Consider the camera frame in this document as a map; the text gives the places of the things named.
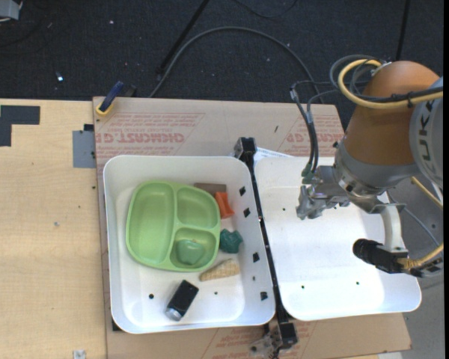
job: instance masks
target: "green plate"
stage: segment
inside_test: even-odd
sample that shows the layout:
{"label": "green plate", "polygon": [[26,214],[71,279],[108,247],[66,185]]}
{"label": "green plate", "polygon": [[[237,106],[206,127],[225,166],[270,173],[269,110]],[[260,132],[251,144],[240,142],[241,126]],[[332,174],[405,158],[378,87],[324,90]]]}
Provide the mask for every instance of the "green plate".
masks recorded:
{"label": "green plate", "polygon": [[172,271],[200,271],[218,254],[221,218],[207,191],[170,181],[147,181],[133,192],[126,246],[140,263]]}

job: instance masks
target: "floor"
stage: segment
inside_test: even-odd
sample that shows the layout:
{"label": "floor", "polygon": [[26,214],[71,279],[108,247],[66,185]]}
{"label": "floor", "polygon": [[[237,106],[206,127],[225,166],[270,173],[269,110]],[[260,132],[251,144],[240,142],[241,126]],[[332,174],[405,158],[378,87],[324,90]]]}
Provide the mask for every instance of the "floor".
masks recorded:
{"label": "floor", "polygon": [[[120,79],[136,85],[137,96],[289,102],[290,84],[305,74],[283,48],[305,60],[315,81],[327,79],[329,67],[345,55],[393,58],[404,8],[404,0],[237,0],[247,7],[211,0],[186,40],[210,28],[241,29],[194,43],[155,93],[156,67],[201,1],[27,0],[20,20],[0,23],[0,98],[88,100],[105,96]],[[410,7],[402,56],[442,76],[444,0],[412,0]],[[352,115],[345,101],[328,100],[343,127]],[[401,213],[409,253],[426,254],[433,238],[443,240],[443,212],[409,181],[390,192],[428,229]],[[412,349],[380,359],[445,357],[444,274],[419,283],[421,306],[405,314]]]}

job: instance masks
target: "white bin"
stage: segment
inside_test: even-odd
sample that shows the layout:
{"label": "white bin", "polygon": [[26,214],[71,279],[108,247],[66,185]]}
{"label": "white bin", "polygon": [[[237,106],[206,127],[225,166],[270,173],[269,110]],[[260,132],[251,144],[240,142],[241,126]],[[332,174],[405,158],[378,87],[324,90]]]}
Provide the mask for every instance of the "white bin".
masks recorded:
{"label": "white bin", "polygon": [[[103,180],[112,316],[122,330],[144,334],[263,325],[273,317],[272,279],[245,164],[232,157],[117,156],[106,163]],[[134,189],[148,180],[227,186],[235,214],[222,220],[222,229],[238,230],[243,243],[238,254],[219,251],[215,262],[233,257],[239,263],[239,275],[200,282],[200,272],[155,269],[132,258],[126,248],[126,217]],[[165,310],[183,279],[197,286],[199,292],[185,316],[176,322],[165,315]]]}
{"label": "white bin", "polygon": [[[311,321],[415,310],[421,303],[417,278],[389,274],[352,252],[357,239],[384,242],[380,215],[356,205],[325,209],[321,217],[296,215],[301,171],[308,158],[265,158],[255,176],[281,300],[297,319]],[[320,158],[332,165],[333,158]]]}

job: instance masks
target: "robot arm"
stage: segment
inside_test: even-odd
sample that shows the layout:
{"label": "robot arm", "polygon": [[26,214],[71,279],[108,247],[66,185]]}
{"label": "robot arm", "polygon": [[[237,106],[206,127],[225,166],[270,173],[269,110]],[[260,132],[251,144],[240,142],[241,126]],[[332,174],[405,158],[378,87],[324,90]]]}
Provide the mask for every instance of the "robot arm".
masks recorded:
{"label": "robot arm", "polygon": [[[351,93],[343,83],[353,67],[370,64],[373,77],[363,95]],[[354,203],[370,214],[380,214],[385,241],[359,239],[354,254],[389,273],[427,276],[442,263],[435,256],[443,245],[421,260],[410,260],[401,239],[399,211],[403,205],[379,198],[405,178],[422,173],[443,190],[442,122],[443,78],[426,67],[396,61],[357,60],[341,71],[341,92],[357,103],[332,166],[318,166],[305,179],[296,213],[316,218],[324,209]]]}

